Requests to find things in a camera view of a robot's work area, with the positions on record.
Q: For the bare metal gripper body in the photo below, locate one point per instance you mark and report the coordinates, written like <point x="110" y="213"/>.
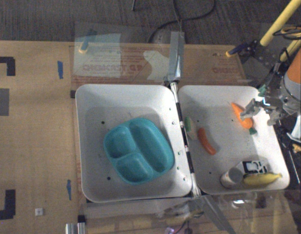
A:
<point x="284" y="103"/>

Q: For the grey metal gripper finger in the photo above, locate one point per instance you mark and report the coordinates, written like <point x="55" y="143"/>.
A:
<point x="274" y="118"/>
<point x="252" y="108"/>

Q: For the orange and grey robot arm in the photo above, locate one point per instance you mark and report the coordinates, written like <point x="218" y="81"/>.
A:
<point x="295" y="68"/>

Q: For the orange carrot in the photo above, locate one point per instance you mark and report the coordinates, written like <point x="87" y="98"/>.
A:
<point x="247" y="123"/>

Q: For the white plastic tray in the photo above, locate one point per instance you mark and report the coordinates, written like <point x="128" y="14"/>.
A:
<point x="228" y="147"/>
<point x="97" y="169"/>

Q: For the black and white carton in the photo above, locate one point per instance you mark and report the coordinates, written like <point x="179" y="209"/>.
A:
<point x="252" y="166"/>

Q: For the orange sausage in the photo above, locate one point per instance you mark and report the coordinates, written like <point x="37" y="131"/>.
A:
<point x="205" y="141"/>

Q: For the yellow banana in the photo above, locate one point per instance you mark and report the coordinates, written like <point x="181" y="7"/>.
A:
<point x="260" y="179"/>

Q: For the green and white toy food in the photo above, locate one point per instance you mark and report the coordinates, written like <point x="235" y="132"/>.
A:
<point x="189" y="128"/>

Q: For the brown cardboard board red print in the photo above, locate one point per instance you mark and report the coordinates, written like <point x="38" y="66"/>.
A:
<point x="201" y="64"/>

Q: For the thin black and white rod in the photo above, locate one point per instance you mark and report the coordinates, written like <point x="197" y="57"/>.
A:
<point x="182" y="124"/>

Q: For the grey tape-wrapped block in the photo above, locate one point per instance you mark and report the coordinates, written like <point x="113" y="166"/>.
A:
<point x="176" y="57"/>

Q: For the blue divided plate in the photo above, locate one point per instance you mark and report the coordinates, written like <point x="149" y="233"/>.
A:
<point x="145" y="140"/>

